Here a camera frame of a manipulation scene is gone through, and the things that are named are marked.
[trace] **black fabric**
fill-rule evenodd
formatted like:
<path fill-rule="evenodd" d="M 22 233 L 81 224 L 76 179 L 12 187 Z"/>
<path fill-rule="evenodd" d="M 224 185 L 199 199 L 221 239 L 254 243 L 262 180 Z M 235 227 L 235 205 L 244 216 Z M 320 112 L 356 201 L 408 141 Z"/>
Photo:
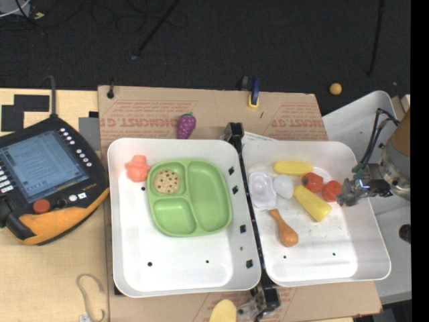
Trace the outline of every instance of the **black fabric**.
<path fill-rule="evenodd" d="M 410 93 L 411 0 L 385 0 L 371 76 L 380 0 L 180 0 L 133 60 L 173 1 L 32 0 L 30 21 L 0 18 L 0 87 L 38 88 L 51 74 L 58 89 L 114 77 L 233 90 L 248 76 L 261 91 L 314 93 L 323 115 L 372 91 Z"/>

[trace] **cookie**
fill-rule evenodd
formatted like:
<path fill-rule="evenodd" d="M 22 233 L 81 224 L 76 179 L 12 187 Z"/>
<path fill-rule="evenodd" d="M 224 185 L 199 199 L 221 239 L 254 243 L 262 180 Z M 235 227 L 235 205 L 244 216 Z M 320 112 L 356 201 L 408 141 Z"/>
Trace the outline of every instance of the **cookie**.
<path fill-rule="evenodd" d="M 154 187 L 158 192 L 172 195 L 180 187 L 180 175 L 171 169 L 165 169 L 155 175 Z"/>

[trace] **beige cord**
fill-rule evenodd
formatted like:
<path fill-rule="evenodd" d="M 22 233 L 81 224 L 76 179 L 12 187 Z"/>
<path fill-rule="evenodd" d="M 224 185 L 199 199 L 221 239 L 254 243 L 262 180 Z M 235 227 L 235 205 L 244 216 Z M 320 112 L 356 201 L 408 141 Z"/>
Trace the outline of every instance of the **beige cord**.
<path fill-rule="evenodd" d="M 101 322 L 101 321 L 105 318 L 105 311 L 101 309 L 101 319 L 95 319 L 95 318 L 94 318 L 94 315 L 92 314 L 91 309 L 90 309 L 90 307 L 89 307 L 89 299 L 88 299 L 88 295 L 87 295 L 86 291 L 83 289 L 83 287 L 82 287 L 82 285 L 81 285 L 81 283 L 80 283 L 80 279 L 81 279 L 83 276 L 89 276 L 89 277 L 91 277 L 92 279 L 94 279 L 94 280 L 95 280 L 95 282 L 96 282 L 96 283 L 98 284 L 98 286 L 99 286 L 100 292 L 102 292 L 102 291 L 103 291 L 103 286 L 102 286 L 102 284 L 101 284 L 100 280 L 98 280 L 98 279 L 97 279 L 95 276 L 93 276 L 92 274 L 82 273 L 82 274 L 81 274 L 80 276 L 78 276 L 78 278 L 76 279 L 76 283 L 77 283 L 77 285 L 78 285 L 78 288 L 79 288 L 79 290 L 81 291 L 82 296 L 83 296 L 83 301 L 84 301 L 84 303 L 85 303 L 85 310 L 86 310 L 86 314 L 89 316 L 89 318 L 90 318 L 90 320 L 91 320 L 91 321 L 94 321 L 94 322 Z"/>

